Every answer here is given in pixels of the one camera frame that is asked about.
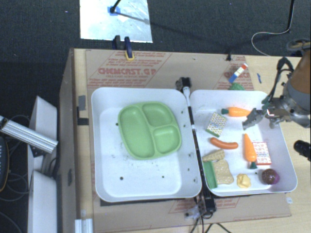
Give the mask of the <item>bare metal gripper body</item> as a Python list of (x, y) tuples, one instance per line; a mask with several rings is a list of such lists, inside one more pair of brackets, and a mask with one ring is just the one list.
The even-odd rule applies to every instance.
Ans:
[(282, 122), (295, 122), (303, 128), (311, 127), (310, 111), (291, 98), (273, 98), (264, 105), (265, 117), (281, 117)]

